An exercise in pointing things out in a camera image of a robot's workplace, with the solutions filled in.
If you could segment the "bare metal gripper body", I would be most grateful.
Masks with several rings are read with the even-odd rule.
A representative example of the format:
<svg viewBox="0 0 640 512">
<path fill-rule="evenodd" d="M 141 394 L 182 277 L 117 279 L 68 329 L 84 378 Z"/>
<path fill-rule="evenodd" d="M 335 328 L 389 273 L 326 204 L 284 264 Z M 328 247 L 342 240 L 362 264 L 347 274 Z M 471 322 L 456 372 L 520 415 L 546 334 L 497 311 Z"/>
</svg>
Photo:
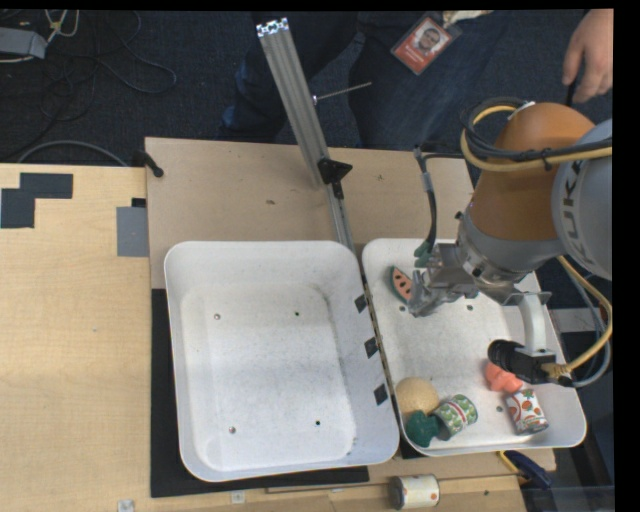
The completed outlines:
<svg viewBox="0 0 640 512">
<path fill-rule="evenodd" d="M 441 302 L 458 297 L 475 298 L 482 293 L 498 303 L 507 303 L 525 271 L 512 271 L 480 255 L 474 247 L 457 242 L 438 242 L 427 263 L 425 285 L 437 292 Z"/>
</svg>

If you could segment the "person's hand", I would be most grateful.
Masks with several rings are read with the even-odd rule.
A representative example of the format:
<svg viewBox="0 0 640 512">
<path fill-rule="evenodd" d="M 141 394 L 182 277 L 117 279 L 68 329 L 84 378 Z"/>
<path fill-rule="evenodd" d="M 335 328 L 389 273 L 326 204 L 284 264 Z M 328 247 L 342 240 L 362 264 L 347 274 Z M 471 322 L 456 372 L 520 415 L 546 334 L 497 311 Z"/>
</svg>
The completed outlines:
<svg viewBox="0 0 640 512">
<path fill-rule="evenodd" d="M 613 8 L 589 10 L 573 32 L 564 56 L 562 83 L 575 84 L 575 103 L 585 103 L 611 90 L 613 32 Z"/>
</svg>

